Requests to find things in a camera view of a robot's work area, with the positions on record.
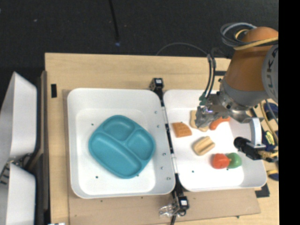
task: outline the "blue object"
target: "blue object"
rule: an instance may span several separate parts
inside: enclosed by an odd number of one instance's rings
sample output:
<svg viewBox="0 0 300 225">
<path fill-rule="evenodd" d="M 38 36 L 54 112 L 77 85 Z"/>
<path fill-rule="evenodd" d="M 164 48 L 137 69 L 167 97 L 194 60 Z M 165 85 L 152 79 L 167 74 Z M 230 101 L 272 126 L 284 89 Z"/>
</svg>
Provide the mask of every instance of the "blue object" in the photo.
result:
<svg viewBox="0 0 300 225">
<path fill-rule="evenodd" d="M 153 137 L 131 119 L 115 115 L 91 135 L 89 151 L 103 167 L 120 178 L 138 175 L 155 151 Z"/>
</svg>

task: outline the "black floor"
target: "black floor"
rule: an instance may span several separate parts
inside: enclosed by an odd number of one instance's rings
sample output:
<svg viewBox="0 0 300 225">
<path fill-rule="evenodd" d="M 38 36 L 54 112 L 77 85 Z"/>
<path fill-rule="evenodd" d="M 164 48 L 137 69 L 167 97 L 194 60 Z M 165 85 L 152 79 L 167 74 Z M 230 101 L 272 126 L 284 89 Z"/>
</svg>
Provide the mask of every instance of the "black floor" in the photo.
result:
<svg viewBox="0 0 300 225">
<path fill-rule="evenodd" d="M 0 105 L 13 71 L 35 83 L 45 52 L 155 55 L 183 42 L 230 57 L 222 25 L 278 30 L 278 19 L 279 0 L 0 0 Z M 183 45 L 160 55 L 204 56 Z"/>
</svg>

